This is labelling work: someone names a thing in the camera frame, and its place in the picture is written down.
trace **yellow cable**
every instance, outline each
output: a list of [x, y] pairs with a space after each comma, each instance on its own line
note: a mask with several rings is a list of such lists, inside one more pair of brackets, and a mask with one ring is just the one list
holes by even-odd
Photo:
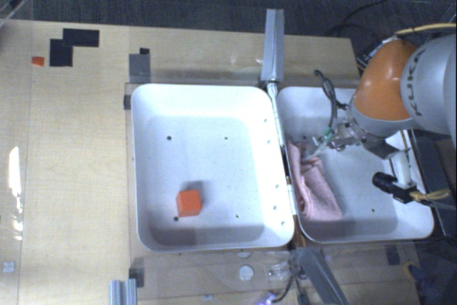
[[440, 189], [438, 191], [430, 192], [429, 194], [423, 194], [420, 191], [414, 191], [410, 193], [410, 196], [413, 198], [414, 201], [433, 201], [439, 199], [445, 199], [451, 195], [450, 189]]
[[414, 34], [417, 32], [428, 31], [430, 29], [455, 29], [455, 23], [434, 23], [434, 24], [425, 24], [424, 26], [412, 27], [407, 29], [402, 29], [395, 32], [395, 35], [401, 34]]

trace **pink towel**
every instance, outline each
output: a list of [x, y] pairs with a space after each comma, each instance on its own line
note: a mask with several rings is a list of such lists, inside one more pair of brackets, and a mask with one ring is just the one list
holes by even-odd
[[287, 152], [298, 209], [303, 218], [308, 221], [341, 220], [341, 209], [323, 177], [322, 160], [314, 157], [301, 163], [300, 149], [290, 142]]

